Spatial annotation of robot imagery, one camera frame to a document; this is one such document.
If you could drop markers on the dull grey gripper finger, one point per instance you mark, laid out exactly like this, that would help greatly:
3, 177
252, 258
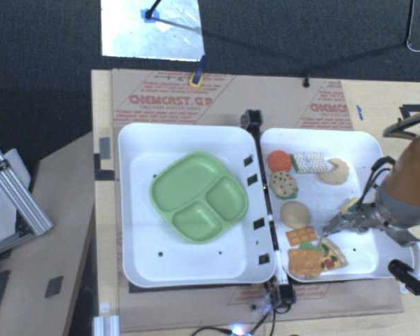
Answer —
330, 224
336, 234

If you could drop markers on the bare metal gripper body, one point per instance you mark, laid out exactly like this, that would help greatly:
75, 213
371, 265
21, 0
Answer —
365, 217

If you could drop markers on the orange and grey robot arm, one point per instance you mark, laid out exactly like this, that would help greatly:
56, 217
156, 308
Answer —
411, 173

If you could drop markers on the toy pizza slice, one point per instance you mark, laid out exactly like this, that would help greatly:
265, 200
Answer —
332, 255

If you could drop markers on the orange toy waffle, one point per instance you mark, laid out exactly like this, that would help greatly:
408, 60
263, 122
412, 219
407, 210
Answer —
301, 236

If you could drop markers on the white plastic tray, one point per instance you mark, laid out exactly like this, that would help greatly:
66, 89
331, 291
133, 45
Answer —
364, 257
143, 257

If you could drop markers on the beige toy bread roll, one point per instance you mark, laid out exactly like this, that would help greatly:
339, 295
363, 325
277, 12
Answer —
295, 214

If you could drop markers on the orange toy toast with green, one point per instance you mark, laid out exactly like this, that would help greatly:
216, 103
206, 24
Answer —
304, 262

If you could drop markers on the beige toy croissant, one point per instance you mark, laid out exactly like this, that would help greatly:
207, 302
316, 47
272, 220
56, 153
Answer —
336, 175

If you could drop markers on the chocolate chip biscuit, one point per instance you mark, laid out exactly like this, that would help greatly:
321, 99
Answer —
283, 183

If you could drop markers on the white patterned packet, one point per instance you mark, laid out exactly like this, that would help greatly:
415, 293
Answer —
309, 162

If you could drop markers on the thin black and white rod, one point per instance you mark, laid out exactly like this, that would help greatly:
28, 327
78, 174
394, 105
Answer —
266, 194

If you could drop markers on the orange round toy fruit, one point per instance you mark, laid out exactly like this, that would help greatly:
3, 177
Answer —
279, 160

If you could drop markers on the green divided plate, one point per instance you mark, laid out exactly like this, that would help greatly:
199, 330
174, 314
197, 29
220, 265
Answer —
196, 194

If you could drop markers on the brown cardboard board red print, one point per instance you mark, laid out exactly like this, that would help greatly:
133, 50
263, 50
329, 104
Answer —
182, 96

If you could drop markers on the black cylinder on white bracket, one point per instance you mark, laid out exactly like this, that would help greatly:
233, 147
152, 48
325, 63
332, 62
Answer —
404, 272

